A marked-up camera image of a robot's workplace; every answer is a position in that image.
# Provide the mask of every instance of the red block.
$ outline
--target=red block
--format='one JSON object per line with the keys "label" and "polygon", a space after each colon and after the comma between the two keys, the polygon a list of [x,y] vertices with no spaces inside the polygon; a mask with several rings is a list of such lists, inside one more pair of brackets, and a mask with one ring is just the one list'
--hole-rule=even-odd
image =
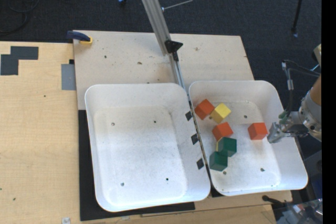
{"label": "red block", "polygon": [[215,107],[207,100],[204,99],[198,106],[195,108],[195,113],[197,116],[203,120],[206,116],[210,115],[210,113],[215,109]]}
{"label": "red block", "polygon": [[216,140],[218,141],[224,136],[230,137],[233,134],[233,131],[230,125],[228,124],[228,122],[223,122],[217,125],[216,127],[214,127],[212,130],[212,133],[214,134],[214,136],[216,137]]}
{"label": "red block", "polygon": [[247,130],[251,140],[261,140],[268,134],[268,130],[264,122],[252,123]]}

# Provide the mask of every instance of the toy block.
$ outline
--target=toy block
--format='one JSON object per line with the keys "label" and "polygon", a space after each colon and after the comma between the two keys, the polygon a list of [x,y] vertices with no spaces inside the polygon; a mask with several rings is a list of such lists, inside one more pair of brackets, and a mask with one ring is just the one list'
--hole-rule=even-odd
{"label": "toy block", "polygon": [[247,130],[251,140],[261,140],[268,134],[268,130],[264,122],[252,123]]}
{"label": "toy block", "polygon": [[216,151],[220,155],[232,157],[237,152],[237,140],[230,137],[222,137],[216,144]]}
{"label": "toy block", "polygon": [[210,113],[215,109],[215,107],[207,100],[204,99],[198,106],[195,108],[195,113],[197,116],[203,120],[206,116],[210,115]]}
{"label": "toy block", "polygon": [[226,155],[221,155],[215,151],[210,155],[209,167],[212,170],[221,172],[227,167],[227,161]]}
{"label": "toy block", "polygon": [[225,117],[231,113],[231,110],[223,103],[220,103],[213,112],[210,113],[210,116],[214,119],[215,122],[220,123]]}
{"label": "toy block", "polygon": [[228,124],[228,122],[223,122],[223,123],[215,126],[212,129],[212,133],[214,134],[216,140],[218,141],[219,139],[221,139],[224,136],[231,136],[233,134],[233,131],[232,131],[230,125]]}

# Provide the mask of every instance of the black floor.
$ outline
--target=black floor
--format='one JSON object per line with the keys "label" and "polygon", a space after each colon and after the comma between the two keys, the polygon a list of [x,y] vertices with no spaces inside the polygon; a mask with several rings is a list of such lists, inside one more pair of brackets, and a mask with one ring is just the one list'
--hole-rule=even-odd
{"label": "black floor", "polygon": [[[168,7],[187,0],[159,0]],[[322,0],[302,0],[297,36],[291,29],[299,0],[193,0],[164,13],[170,33],[241,36],[256,80],[272,83],[288,103],[284,59],[313,68],[313,49],[321,43]],[[65,42],[73,29],[153,32],[141,0],[0,0],[0,40]],[[315,78],[293,74],[294,104]],[[321,143],[300,139],[303,158]]]}

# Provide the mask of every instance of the tray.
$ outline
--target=tray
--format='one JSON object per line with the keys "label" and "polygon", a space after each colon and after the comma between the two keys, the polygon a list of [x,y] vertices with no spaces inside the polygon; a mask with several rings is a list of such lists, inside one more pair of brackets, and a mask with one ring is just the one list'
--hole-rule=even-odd
{"label": "tray", "polygon": [[99,84],[85,94],[98,204],[111,212],[198,201],[210,182],[183,88]]}
{"label": "tray", "polygon": [[[233,196],[273,190],[302,189],[308,176],[296,141],[287,137],[270,144],[263,140],[251,140],[247,128],[254,122],[265,122],[267,128],[277,122],[283,111],[279,95],[266,81],[196,81],[189,88],[195,108],[208,99],[214,106],[226,104],[231,114],[222,122],[228,122],[234,131],[231,138],[237,140],[237,153],[228,159],[223,172],[210,169],[214,188],[222,195]],[[216,149],[212,129],[216,122],[209,117],[197,125],[204,146],[206,159]]]}

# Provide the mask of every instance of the green block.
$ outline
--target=green block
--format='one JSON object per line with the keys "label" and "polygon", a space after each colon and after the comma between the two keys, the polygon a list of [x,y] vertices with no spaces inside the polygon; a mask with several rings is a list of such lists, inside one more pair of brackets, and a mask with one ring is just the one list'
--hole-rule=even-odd
{"label": "green block", "polygon": [[214,152],[210,155],[209,162],[210,169],[216,171],[223,171],[227,167],[227,156],[220,155],[218,152]]}
{"label": "green block", "polygon": [[230,137],[222,137],[217,142],[217,151],[220,155],[232,157],[237,152],[237,140]]}

